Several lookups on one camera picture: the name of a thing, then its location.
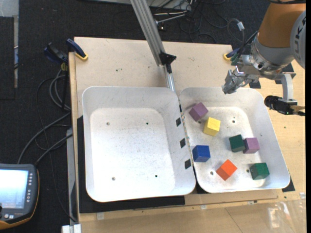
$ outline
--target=metal rod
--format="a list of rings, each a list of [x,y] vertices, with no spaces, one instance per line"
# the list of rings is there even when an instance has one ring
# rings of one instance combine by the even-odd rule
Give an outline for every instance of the metal rod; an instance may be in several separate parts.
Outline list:
[[[162,44],[159,32],[157,30],[155,20],[147,4],[147,0],[130,1],[138,18],[141,29],[146,37],[151,53],[154,56],[155,62],[158,66],[162,66],[159,55],[166,52]],[[173,75],[167,71],[166,65],[164,65],[163,68],[165,72],[167,87],[173,92],[176,92]]]
[[[176,19],[176,18],[179,18],[179,17],[184,17],[185,14],[182,14],[182,15],[179,15],[179,16],[175,16],[175,17],[170,17],[170,18],[167,18],[167,19],[164,19],[164,20],[161,20],[161,21],[157,21],[156,23],[160,23],[160,22],[164,22],[164,21],[169,21],[169,20],[173,20],[173,19]]]

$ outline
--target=purple cube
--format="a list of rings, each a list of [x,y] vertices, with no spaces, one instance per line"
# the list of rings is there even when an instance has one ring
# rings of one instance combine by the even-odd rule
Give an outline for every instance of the purple cube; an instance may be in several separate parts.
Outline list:
[[[192,107],[189,114],[195,121],[200,120],[207,114],[208,110],[201,102]]]
[[[243,150],[243,153],[256,153],[260,147],[259,142],[256,137],[250,137],[244,139],[246,149]]]

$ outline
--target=screen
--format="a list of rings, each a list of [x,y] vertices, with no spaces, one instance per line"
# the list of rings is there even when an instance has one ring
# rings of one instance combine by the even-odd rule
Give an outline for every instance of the screen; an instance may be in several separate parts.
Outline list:
[[[28,171],[0,169],[0,203],[3,208],[23,209]]]

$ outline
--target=black bracket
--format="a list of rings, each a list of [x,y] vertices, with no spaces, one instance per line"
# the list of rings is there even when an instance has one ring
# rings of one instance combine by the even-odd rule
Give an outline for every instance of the black bracket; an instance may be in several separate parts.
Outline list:
[[[160,53],[159,56],[162,65],[166,65],[167,72],[172,73],[171,63],[176,59],[176,56],[163,52]]]

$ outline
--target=blue cube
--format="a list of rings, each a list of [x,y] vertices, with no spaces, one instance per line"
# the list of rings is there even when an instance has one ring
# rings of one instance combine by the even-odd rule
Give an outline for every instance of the blue cube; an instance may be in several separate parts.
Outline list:
[[[193,160],[195,162],[206,162],[210,158],[209,146],[197,145],[192,150]]]

